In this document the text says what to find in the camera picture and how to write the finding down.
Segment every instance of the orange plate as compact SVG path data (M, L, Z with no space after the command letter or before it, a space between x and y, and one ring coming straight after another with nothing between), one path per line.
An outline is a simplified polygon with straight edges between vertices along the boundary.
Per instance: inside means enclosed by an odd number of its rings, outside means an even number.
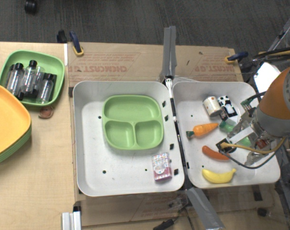
M0 86L0 153L20 139L30 125L31 116L26 108Z

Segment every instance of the pink package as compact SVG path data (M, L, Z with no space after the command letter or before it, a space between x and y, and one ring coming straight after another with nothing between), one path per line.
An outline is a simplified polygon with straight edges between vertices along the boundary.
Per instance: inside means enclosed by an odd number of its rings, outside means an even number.
M172 169L168 152L152 157L154 180L161 181L172 178Z

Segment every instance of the small box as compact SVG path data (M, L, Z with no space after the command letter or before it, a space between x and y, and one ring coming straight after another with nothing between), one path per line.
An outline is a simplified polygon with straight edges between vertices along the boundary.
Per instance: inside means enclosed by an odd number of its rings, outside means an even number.
M161 181L172 178L172 169L168 152L152 157L154 180Z
M237 125L238 114L233 107L229 97L227 95L224 95L218 97L217 101L222 109L222 113L220 114L221 119L229 125Z

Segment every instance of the small bottle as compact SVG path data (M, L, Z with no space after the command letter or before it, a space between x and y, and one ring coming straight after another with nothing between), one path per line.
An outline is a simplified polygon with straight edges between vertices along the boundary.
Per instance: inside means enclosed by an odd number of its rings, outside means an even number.
M227 124L225 121L222 121L220 123L220 129L226 133L230 133L233 130L234 126L233 125L229 125ZM241 139L238 144L246 146L246 147L250 147L251 146L251 142L249 140L248 137L245 137L243 139Z
M33 95L37 97L45 76L45 69L43 67L36 67L37 73L34 82Z
M22 92L25 95L32 93L34 89L34 83L37 75L36 70L37 62L35 60L30 60L29 66L24 71Z
M15 66L15 64L12 64L12 65L10 66L9 71L8 71L8 73L7 73L7 75L6 75L6 79L5 79L5 82L4 82L4 85L3 85L5 88L7 87L7 84L8 84L8 82L9 82L9 79L10 79L11 73L12 73L12 71L13 71L13 69L14 69L14 66Z
M22 83L23 83L23 64L16 63L14 69L10 74L10 78L8 79L6 89L17 97L19 95Z
M43 80L41 84L41 88L38 92L37 103L45 104L49 102L50 95L53 89L53 74L47 74L46 78Z

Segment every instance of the orange carrot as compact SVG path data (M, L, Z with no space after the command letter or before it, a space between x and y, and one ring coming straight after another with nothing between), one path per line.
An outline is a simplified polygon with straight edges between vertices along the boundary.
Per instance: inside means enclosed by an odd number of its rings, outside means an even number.
M218 159L218 160L229 160L229 158L217 151L212 150L211 148L209 148L208 146L203 146L202 147L202 152L204 154L206 154L207 156L209 156L210 158L213 159Z
M193 131L187 131L186 135L187 137L191 137L192 135L202 136L214 130L218 125L218 123L197 125L193 128Z

